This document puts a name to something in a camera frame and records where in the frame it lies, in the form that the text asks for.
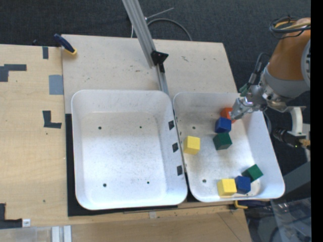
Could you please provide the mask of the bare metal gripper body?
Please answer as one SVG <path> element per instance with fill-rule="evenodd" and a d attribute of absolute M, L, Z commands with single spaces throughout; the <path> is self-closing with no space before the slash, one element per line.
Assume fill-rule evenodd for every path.
<path fill-rule="evenodd" d="M 289 100 L 275 93 L 268 85 L 251 85 L 245 96 L 245 106 L 247 112 L 264 111 L 268 107 L 278 112 L 287 112 Z"/>

